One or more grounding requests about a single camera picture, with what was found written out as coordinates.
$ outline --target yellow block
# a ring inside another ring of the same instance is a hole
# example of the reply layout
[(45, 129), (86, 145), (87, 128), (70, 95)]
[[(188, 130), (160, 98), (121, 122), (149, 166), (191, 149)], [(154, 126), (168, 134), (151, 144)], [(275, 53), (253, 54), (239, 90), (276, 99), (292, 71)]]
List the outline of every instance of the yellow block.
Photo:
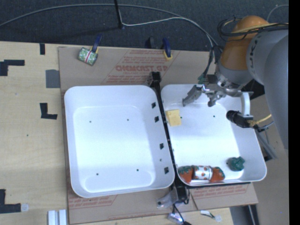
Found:
[(179, 109), (169, 110), (165, 112), (170, 126), (181, 125), (181, 117), (179, 115)]

